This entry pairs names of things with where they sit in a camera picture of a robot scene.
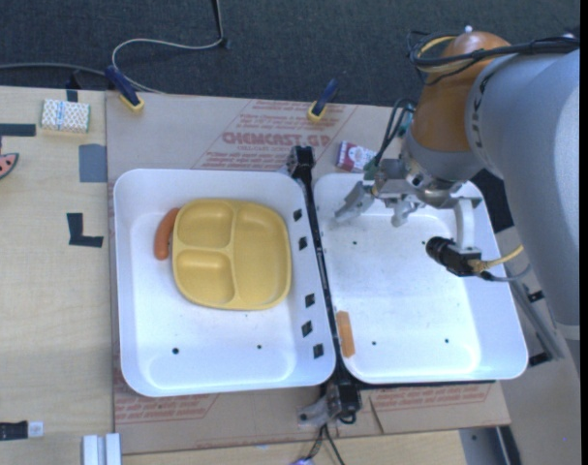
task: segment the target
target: sausage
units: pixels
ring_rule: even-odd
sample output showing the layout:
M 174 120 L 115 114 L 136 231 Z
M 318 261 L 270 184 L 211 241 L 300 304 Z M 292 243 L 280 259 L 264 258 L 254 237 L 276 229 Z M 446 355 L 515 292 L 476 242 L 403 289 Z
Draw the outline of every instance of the sausage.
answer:
M 169 256 L 169 237 L 175 225 L 175 218 L 179 208 L 172 208 L 162 218 L 154 237 L 154 255 L 158 260 L 165 260 Z

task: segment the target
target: white patterned box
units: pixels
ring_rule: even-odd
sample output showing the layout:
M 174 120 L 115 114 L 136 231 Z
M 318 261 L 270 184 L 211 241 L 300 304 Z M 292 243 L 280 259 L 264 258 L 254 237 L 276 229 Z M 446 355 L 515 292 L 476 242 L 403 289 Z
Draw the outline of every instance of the white patterned box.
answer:
M 45 100 L 42 128 L 68 133 L 86 133 L 89 129 L 89 104 Z

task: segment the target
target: white cable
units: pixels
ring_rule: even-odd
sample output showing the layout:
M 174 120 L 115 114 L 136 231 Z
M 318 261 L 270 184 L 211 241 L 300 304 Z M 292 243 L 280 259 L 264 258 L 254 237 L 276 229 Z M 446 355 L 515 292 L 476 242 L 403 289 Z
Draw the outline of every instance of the white cable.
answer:
M 183 45 L 183 44 L 179 44 L 179 43 L 172 43 L 172 42 L 166 42 L 163 40 L 153 40 L 151 38 L 133 38 L 131 40 L 127 40 L 119 45 L 117 45 L 115 47 L 115 49 L 112 51 L 112 56 L 111 56 L 111 62 L 112 65 L 119 69 L 119 67 L 117 66 L 117 53 L 119 52 L 119 50 L 127 45 L 130 45 L 132 43 L 149 43 L 149 44 L 154 44 L 154 45 L 162 45 L 165 47 L 174 47 L 174 48 L 182 48 L 182 49 L 186 49 L 186 50 L 192 50 L 192 51 L 201 51 L 201 50 L 208 50 L 208 49 L 212 49 L 217 47 L 218 45 L 220 45 L 221 43 L 223 43 L 223 23 L 221 20 L 221 11 L 220 11 L 220 0 L 215 0 L 216 1 L 216 21 L 217 21 L 217 25 L 218 25 L 218 34 L 220 36 L 220 38 L 218 40 L 216 40 L 215 42 L 209 44 L 209 45 L 202 45 L 202 46 L 192 46 L 192 45 Z M 135 86 L 137 89 L 141 90 L 141 91 L 150 91 L 152 93 L 163 93 L 165 94 L 165 91 L 160 91 L 157 89 L 153 89 L 150 88 L 149 86 L 145 86 L 144 84 L 141 84 L 137 81 L 135 81 L 134 79 L 126 76 L 124 74 L 124 77 L 128 80 L 128 82 L 130 82 L 130 84 L 132 84 L 133 86 Z

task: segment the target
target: white tray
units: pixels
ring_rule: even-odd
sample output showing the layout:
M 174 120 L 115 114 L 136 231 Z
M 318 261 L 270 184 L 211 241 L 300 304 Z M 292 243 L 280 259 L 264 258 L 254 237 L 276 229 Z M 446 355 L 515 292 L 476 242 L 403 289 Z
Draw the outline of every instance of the white tray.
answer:
M 170 259 L 153 255 L 158 223 L 197 198 L 262 203 L 285 220 L 292 247 L 287 298 L 262 311 L 223 311 L 186 300 Z M 278 172 L 131 170 L 117 180 L 114 228 L 121 369 L 135 391 L 174 396 L 315 386 L 336 355 L 298 184 Z M 300 239 L 307 246 L 300 250 Z
M 424 243 L 455 237 L 454 213 L 425 207 L 395 228 L 380 201 L 346 224 L 334 211 L 361 179 L 329 174 L 314 188 L 335 311 L 350 314 L 356 353 L 348 370 L 369 384 L 502 380 L 526 368 L 528 352 L 507 283 L 459 278 L 430 259 Z M 460 196 L 482 198 L 471 183 Z M 499 251 L 482 202 L 476 246 Z M 491 269 L 504 275 L 498 265 Z

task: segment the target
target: dark background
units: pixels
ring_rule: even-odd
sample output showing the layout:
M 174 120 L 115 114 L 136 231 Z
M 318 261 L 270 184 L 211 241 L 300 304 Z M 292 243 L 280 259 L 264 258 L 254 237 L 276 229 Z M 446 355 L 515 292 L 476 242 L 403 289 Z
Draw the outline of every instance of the dark background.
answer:
M 580 0 L 220 0 L 231 48 L 184 51 L 130 45 L 119 68 L 169 93 L 311 101 L 339 77 L 338 103 L 392 106 L 418 98 L 422 84 L 406 58 L 411 30 L 471 25 L 511 43 L 579 26 Z M 131 38 L 207 45 L 218 37 L 210 0 L 0 0 L 0 65 L 70 63 L 103 71 Z M 65 88 L 71 70 L 0 71 L 0 84 Z M 102 77 L 80 73 L 85 89 Z M 504 188 L 487 172 L 475 180 L 492 224 L 511 225 Z

